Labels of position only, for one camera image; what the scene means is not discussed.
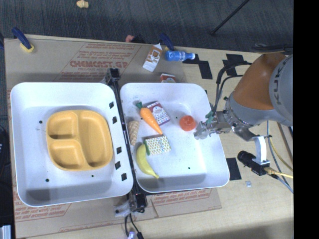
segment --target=small box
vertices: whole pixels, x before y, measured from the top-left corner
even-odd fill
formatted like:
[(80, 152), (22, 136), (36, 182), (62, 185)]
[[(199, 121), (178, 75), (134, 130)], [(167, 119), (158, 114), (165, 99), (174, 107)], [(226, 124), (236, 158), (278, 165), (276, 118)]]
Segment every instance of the small box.
[(175, 75), (173, 75), (173, 74), (161, 74), (160, 75), (160, 82), (176, 83)]
[(146, 139), (144, 140), (144, 144), (146, 146), (146, 153), (148, 156), (159, 155), (171, 150), (168, 138), (165, 135)]
[(156, 119), (159, 125), (163, 125), (170, 121), (169, 116), (167, 115), (164, 108), (161, 106), (159, 102), (155, 102), (147, 106), (147, 108), (151, 110), (154, 118)]

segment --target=water bottle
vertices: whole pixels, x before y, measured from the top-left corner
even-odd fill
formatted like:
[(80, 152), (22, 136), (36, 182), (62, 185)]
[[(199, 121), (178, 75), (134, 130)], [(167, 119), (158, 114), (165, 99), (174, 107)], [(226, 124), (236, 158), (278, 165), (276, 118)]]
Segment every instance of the water bottle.
[(186, 53), (179, 50), (168, 50), (165, 53), (165, 59), (167, 61), (185, 61), (186, 59), (194, 59), (195, 53)]

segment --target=blue clamp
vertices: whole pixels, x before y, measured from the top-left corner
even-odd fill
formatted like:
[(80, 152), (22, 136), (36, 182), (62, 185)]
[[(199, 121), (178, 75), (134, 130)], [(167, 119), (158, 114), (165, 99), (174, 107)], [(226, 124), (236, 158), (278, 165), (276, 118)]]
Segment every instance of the blue clamp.
[(20, 40), (21, 44), (20, 47), (25, 50), (26, 52), (32, 52), (34, 49), (34, 46), (28, 41), (28, 39), (25, 37), (24, 33), (21, 32), (20, 29), (17, 27), (14, 27), (12, 29), (12, 33)]
[(172, 41), (170, 40), (170, 38), (166, 34), (161, 33), (159, 35), (159, 38), (160, 38), (161, 42), (163, 42), (169, 48), (169, 50), (174, 50), (174, 45), (173, 45)]

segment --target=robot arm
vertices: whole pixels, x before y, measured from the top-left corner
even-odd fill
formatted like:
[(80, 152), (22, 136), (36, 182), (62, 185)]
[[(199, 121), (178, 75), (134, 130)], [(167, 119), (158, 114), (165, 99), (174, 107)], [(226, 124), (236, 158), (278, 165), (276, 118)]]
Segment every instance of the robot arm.
[(251, 141), (257, 136), (249, 129), (266, 120), (292, 126), (293, 55), (261, 55), (226, 99), (224, 110), (210, 114), (208, 118), (197, 126), (196, 139), (232, 130), (245, 141)]

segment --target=small carton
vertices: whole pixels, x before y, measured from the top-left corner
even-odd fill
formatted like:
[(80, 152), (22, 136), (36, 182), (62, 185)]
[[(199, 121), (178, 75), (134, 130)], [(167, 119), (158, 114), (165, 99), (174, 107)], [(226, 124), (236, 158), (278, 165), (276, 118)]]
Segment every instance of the small carton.
[(163, 125), (170, 121), (169, 116), (167, 115), (166, 111), (159, 102), (155, 102), (147, 106), (147, 108), (151, 110), (154, 118), (156, 119), (159, 125)]
[(173, 74), (161, 74), (160, 82), (176, 83), (175, 75), (173, 75)]
[(163, 135), (144, 140), (147, 155), (159, 155), (171, 150), (168, 138)]
[(150, 72), (153, 72), (155, 70), (155, 67), (158, 65), (161, 53), (162, 48), (160, 46), (160, 43), (157, 45), (153, 45), (148, 53), (148, 56), (146, 57), (143, 68)]

